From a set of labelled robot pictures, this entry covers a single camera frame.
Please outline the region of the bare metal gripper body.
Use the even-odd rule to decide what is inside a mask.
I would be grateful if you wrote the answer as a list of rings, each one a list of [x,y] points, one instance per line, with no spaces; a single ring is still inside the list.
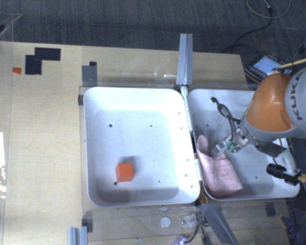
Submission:
[[[229,153],[238,153],[248,144],[248,140],[244,135],[234,135],[233,138],[226,137],[223,144]]]

